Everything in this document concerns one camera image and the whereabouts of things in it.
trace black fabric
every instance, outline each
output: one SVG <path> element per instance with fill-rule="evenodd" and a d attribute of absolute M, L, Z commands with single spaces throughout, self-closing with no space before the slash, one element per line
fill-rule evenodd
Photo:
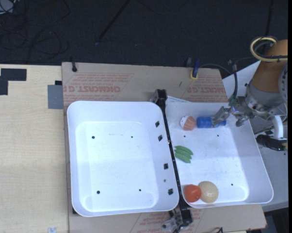
<path fill-rule="evenodd" d="M 130 0 L 96 44 L 126 1 L 16 0 L 13 13 L 0 15 L 0 63 L 60 65 L 74 56 L 182 67 L 191 57 L 232 72 L 228 61 L 251 57 L 252 39 L 288 38 L 288 0 Z"/>

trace cardboard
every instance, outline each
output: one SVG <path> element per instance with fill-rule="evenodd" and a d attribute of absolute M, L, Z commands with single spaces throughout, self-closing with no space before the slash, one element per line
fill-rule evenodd
<path fill-rule="evenodd" d="M 190 79 L 192 68 L 150 67 L 115 64 L 62 63 L 65 115 L 65 148 L 68 190 L 69 228 L 71 233 L 146 233 L 163 232 L 168 212 L 133 213 L 114 216 L 82 217 L 73 213 L 70 193 L 68 106 L 77 100 L 149 101 L 156 89 L 168 96 L 192 102 L 227 102 L 226 91 L 217 69 L 200 68 L 197 80 Z M 225 206 L 190 209 L 193 223 L 181 230 L 187 233 L 225 232 L 266 227 L 261 205 Z"/>

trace black metal bracket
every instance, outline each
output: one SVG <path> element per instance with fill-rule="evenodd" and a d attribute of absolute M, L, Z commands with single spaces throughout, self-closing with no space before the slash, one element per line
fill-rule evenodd
<path fill-rule="evenodd" d="M 153 95 L 153 98 L 151 99 L 151 101 L 154 102 L 156 105 L 158 105 L 162 110 L 165 130 L 166 130 L 166 134 L 167 134 L 167 139 L 168 139 L 170 153 L 171 153 L 172 162 L 173 162 L 173 168 L 174 168 L 174 172 L 175 172 L 176 183 L 178 186 L 178 193 L 179 193 L 178 207 L 179 207 L 181 218 L 182 218 L 182 226 L 188 226 L 189 224 L 192 223 L 193 219 L 192 219 L 191 211 L 188 209 L 188 204 L 186 203 L 186 201 L 182 195 L 182 191 L 181 191 L 179 175 L 178 175 L 176 160 L 175 160 L 175 156 L 174 156 L 174 150 L 173 150 L 173 146 L 172 146 L 170 131 L 169 131 L 166 113 L 165 113 L 165 101 L 166 100 L 167 100 L 166 90 L 162 90 L 162 89 L 157 89 Z"/>

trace light wood surface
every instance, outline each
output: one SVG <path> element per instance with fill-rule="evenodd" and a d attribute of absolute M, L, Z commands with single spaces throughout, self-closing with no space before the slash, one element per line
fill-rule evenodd
<path fill-rule="evenodd" d="M 68 232 L 63 110 L 48 109 L 60 66 L 26 68 L 0 96 L 0 232 Z"/>

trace blue clamp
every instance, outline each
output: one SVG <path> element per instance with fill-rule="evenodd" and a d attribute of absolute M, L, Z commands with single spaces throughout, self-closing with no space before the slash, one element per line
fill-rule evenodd
<path fill-rule="evenodd" d="M 198 79 L 198 69 L 200 66 L 199 59 L 195 59 L 194 69 L 190 72 L 190 79 L 197 80 Z"/>

